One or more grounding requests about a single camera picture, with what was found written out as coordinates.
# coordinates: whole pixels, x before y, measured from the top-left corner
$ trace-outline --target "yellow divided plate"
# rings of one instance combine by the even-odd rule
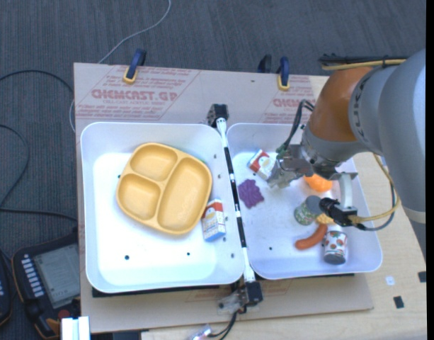
[[[116,188],[125,214],[171,234],[191,231],[204,213],[212,174],[195,157],[164,144],[142,144],[133,152]]]

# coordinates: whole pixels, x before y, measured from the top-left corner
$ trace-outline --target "white tray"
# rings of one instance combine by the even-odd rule
[[[324,262],[321,245],[305,251],[295,248],[295,240],[311,235],[316,225],[299,224],[294,219],[294,209],[310,195],[341,197],[338,182],[330,191],[317,193],[302,179],[293,181],[288,188],[279,189],[270,188],[266,181],[253,175],[247,167],[250,158],[258,149],[275,157],[275,150],[286,140],[290,129],[291,125],[238,123],[227,132],[237,185],[246,179],[255,179],[265,199],[250,209],[240,202],[251,267],[258,275],[270,280],[375,271],[382,262],[382,250],[375,232],[338,227],[348,236],[347,261],[342,265]],[[298,130],[291,143],[298,143],[300,135]],[[356,172],[356,169],[349,160],[338,171]],[[369,216],[358,178],[353,180],[353,205],[360,216]],[[372,227],[371,222],[364,224]]]
[[[118,175],[143,143],[159,142],[203,160],[212,172],[211,198],[223,201],[227,234],[205,242],[198,225],[165,234],[119,208]],[[221,137],[206,125],[94,123],[81,134],[86,275],[104,293],[229,284],[244,270],[234,201]]]

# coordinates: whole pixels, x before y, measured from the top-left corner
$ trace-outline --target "robotic arm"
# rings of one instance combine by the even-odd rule
[[[270,184],[285,186],[313,172],[339,180],[339,165],[359,152],[373,152],[384,157],[407,216],[426,223],[425,111],[426,50],[400,65],[336,71],[300,145],[277,158]]]

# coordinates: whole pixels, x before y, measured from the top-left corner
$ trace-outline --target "gray floor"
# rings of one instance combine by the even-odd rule
[[[42,69],[73,85],[74,62],[101,61],[168,6],[168,0],[0,0],[0,77]],[[104,63],[128,64],[138,47],[154,67],[255,72],[268,53],[278,64],[287,56],[292,74],[327,75],[317,62],[323,54],[409,56],[426,47],[426,0],[171,0],[158,26],[125,41]],[[27,171],[4,206],[76,217],[72,99],[65,84],[46,74],[0,82],[0,124],[22,132],[30,147]],[[23,155],[18,138],[0,128],[0,200]],[[73,226],[57,215],[3,211],[0,242],[13,254]],[[426,258],[426,229],[414,229]],[[18,298],[0,339],[39,339]]]

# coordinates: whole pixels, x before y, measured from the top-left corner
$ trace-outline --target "purple object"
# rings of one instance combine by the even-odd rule
[[[240,199],[243,200],[248,209],[264,201],[261,190],[256,186],[256,180],[254,179],[246,179],[242,184],[237,186],[237,189]]]

